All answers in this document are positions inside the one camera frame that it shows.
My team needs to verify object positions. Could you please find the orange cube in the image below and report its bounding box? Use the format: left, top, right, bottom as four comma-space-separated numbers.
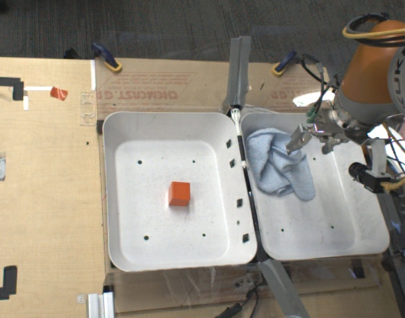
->
168, 181, 192, 207

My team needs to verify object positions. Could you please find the white plastic tray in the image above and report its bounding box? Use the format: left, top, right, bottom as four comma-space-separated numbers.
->
102, 111, 259, 273
239, 111, 391, 262

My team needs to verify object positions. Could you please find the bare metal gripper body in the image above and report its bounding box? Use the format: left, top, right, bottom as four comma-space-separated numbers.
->
308, 108, 372, 146

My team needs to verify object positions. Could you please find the black cylinder on white bracket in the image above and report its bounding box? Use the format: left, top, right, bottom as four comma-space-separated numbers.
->
348, 137, 392, 194

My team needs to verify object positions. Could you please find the brown cardboard board red print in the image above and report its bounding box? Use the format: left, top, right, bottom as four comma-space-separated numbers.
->
94, 57, 390, 313

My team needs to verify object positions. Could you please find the light blue towel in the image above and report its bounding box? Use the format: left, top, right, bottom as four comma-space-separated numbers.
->
245, 127, 317, 202

